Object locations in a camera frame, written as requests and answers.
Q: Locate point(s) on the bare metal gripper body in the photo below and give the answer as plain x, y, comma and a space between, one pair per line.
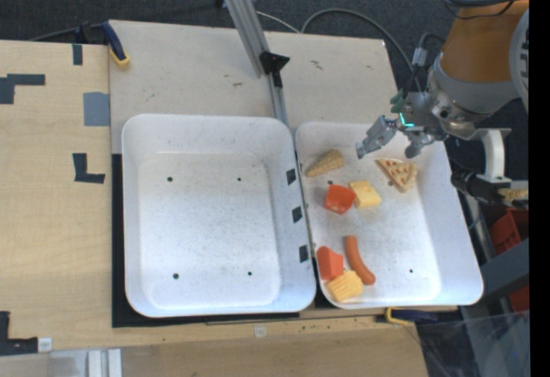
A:
447, 119

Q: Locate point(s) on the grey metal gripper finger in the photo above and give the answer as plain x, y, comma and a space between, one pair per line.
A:
416, 144
375, 138

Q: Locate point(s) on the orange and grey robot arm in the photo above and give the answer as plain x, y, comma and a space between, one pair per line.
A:
481, 49

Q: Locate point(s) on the toy pizza slice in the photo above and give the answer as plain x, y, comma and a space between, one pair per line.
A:
398, 173

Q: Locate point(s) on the tan waffle wedge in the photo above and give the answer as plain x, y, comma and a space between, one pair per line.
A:
325, 163

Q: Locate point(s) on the yellow cheese block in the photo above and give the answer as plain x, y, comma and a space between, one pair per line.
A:
365, 194

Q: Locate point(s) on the orange-red box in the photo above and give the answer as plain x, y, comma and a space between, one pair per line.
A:
339, 199

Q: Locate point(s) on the white plastic tray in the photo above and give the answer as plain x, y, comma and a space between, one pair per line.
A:
399, 238
210, 216

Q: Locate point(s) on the orange toy sausage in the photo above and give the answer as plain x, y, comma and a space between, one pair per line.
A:
359, 260

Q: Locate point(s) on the orange-red wedge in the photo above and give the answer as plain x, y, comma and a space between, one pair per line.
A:
328, 263

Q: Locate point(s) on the yellow ridged block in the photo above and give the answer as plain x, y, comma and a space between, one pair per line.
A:
345, 287

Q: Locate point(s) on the black cylinder on white bracket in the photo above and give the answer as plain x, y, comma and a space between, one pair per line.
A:
481, 186

